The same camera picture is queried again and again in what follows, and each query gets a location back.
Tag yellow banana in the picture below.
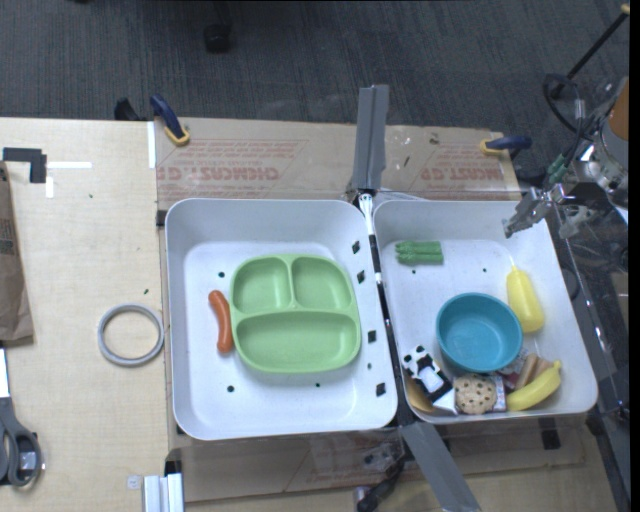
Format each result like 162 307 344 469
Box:
505 360 563 413

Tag orange sausage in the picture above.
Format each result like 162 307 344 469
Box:
207 289 235 355

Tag grey tape roll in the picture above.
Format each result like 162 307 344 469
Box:
96 303 166 368

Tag green asparagus bundle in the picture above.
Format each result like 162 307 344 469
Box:
394 240 445 266

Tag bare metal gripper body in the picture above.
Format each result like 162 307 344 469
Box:
549 145 630 212

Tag red and white packet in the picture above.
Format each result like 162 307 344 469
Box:
491 348 531 414

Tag tan bread slices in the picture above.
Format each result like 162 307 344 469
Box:
514 352 554 392

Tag brown paper bag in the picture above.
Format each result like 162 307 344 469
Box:
0 161 36 347

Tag yellow squeeze bottle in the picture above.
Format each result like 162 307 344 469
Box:
505 264 546 335

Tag green divided plate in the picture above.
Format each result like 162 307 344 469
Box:
228 253 363 374

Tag brown cardboard board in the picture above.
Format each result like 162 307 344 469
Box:
153 117 587 504

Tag black and white cow carton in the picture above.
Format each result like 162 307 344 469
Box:
401 343 460 417

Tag blue bowl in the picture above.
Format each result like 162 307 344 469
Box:
435 292 525 374

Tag grey handled scissors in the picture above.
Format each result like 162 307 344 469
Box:
0 396 47 489

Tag brown chocolate chip biscuit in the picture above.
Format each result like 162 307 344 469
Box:
452 373 498 416

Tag white plastic tray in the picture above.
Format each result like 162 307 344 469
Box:
163 197 400 442
372 198 600 427

